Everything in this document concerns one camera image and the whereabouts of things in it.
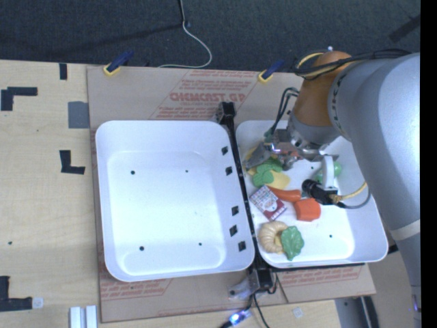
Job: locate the yellow toy food piece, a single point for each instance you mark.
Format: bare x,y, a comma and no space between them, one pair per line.
281,181

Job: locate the orange-red block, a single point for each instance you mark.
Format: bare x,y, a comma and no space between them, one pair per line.
307,209

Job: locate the beige croissant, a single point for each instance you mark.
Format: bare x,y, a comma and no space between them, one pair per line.
268,236

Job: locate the green round toy food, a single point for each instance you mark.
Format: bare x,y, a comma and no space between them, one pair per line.
337,168

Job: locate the orange carrot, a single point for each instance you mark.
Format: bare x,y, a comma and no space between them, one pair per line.
286,194

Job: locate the red and white carton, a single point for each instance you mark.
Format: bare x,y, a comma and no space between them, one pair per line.
268,203

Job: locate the thin black rod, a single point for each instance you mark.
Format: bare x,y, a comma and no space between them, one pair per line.
244,183

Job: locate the green lettuce leaf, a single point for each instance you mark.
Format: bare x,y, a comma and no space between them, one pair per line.
293,243

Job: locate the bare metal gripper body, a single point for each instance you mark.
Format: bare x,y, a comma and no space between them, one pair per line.
285,142

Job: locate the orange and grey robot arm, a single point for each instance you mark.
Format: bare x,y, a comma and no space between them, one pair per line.
375,121

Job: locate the green broccoli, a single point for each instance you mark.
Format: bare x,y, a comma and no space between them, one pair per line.
263,176

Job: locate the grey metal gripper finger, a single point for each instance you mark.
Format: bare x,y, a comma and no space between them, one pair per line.
289,162
257,157

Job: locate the black cylinder on white bracket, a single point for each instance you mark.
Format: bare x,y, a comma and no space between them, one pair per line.
317,191

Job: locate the white plastic tray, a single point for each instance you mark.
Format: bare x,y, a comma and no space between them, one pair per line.
321,241
164,200

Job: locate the brown cardboard board, red print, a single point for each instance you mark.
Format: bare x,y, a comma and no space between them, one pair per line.
143,94

